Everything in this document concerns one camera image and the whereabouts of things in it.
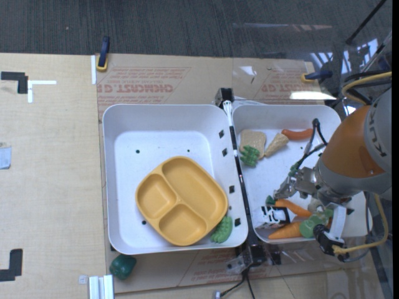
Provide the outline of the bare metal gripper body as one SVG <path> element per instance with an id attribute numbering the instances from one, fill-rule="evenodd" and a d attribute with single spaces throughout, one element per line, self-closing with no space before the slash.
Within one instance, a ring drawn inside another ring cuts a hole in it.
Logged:
<path id="1" fill-rule="evenodd" d="M 319 170 L 316 167 L 303 167 L 298 170 L 294 188 L 303 199 L 309 196 L 318 199 L 319 190 L 322 188 Z"/>

